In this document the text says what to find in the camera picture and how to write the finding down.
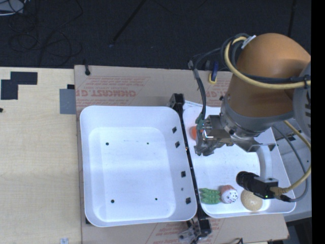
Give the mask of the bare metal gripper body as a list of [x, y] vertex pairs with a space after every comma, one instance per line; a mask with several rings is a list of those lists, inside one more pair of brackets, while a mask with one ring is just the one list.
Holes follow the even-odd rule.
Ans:
[[209, 115], [203, 122], [202, 146], [252, 147], [256, 145], [254, 135], [254, 132], [244, 129], [229, 117]]

